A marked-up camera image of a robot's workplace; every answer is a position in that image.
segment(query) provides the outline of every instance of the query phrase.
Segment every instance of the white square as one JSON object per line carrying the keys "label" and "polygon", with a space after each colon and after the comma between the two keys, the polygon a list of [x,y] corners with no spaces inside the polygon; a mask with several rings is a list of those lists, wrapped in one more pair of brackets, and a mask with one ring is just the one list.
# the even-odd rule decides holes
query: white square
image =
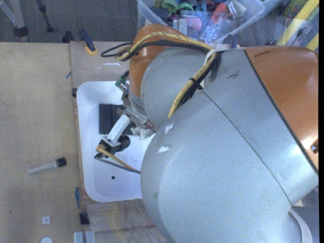
{"label": "white square", "polygon": [[51,224],[51,217],[50,216],[44,216],[42,217],[42,225]]}

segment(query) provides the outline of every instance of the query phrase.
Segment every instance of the white round object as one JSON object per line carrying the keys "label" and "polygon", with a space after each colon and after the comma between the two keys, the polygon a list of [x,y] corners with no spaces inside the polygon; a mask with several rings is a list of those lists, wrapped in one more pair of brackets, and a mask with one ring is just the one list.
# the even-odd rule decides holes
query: white round object
{"label": "white round object", "polygon": [[40,243],[53,243],[53,240],[50,237],[43,237]]}

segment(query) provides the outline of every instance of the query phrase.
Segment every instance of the tripod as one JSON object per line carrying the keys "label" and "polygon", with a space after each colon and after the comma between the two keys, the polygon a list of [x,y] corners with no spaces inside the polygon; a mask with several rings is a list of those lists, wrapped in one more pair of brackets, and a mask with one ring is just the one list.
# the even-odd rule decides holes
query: tripod
{"label": "tripod", "polygon": [[[22,16],[21,7],[19,0],[9,0],[12,10],[2,1],[0,0],[0,8],[5,12],[5,14],[9,17],[9,19],[15,25],[14,34],[16,37],[19,37],[22,42],[29,42],[28,39],[28,28],[25,25],[24,18]],[[42,0],[36,0],[38,4],[38,9],[41,11],[43,18],[45,20],[47,31],[53,32],[53,28],[50,25],[49,19],[46,15],[46,8],[42,3]]]}

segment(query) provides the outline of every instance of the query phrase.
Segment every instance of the white tray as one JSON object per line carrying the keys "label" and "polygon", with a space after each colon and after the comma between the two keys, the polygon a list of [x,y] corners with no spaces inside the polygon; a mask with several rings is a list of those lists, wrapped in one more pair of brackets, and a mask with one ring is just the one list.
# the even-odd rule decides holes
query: white tray
{"label": "white tray", "polygon": [[[79,86],[76,93],[85,189],[90,198],[99,202],[142,198],[139,174],[94,159],[96,147],[103,136],[99,134],[99,104],[122,104],[122,92],[114,84],[86,82]],[[140,140],[138,136],[129,137],[131,145],[115,155],[141,170],[143,156],[152,137],[146,140]]]}

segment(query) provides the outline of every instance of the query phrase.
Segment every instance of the tripod leg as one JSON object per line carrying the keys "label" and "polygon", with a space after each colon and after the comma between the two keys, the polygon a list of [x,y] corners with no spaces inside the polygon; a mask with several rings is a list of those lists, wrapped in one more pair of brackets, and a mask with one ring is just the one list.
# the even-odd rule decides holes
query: tripod leg
{"label": "tripod leg", "polygon": [[15,16],[15,36],[19,37],[22,42],[29,42],[28,40],[28,28],[25,25],[24,18],[22,16],[19,0],[9,0],[12,8],[12,12]]}
{"label": "tripod leg", "polygon": [[38,4],[38,9],[41,11],[41,13],[42,13],[42,15],[43,15],[43,18],[44,18],[44,20],[45,20],[45,22],[46,22],[47,31],[48,31],[48,32],[52,32],[52,31],[54,31],[53,28],[52,28],[52,26],[51,26],[51,24],[50,24],[50,21],[49,21],[47,15],[46,15],[46,8],[45,8],[45,6],[43,5],[42,0],[36,0],[36,2],[37,2],[37,4]]}

